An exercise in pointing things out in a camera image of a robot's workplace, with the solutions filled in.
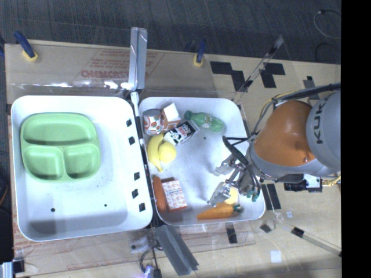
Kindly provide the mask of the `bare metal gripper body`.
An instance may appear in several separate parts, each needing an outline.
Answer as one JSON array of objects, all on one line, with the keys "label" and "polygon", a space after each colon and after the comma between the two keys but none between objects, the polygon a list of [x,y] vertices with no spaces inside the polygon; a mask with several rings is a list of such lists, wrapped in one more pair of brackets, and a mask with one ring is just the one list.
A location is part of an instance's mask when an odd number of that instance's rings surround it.
[{"label": "bare metal gripper body", "polygon": [[229,183],[236,187],[239,194],[246,197],[260,196],[260,183],[255,175],[252,165],[244,156],[232,157],[232,167],[235,169],[235,175],[229,179]]}]

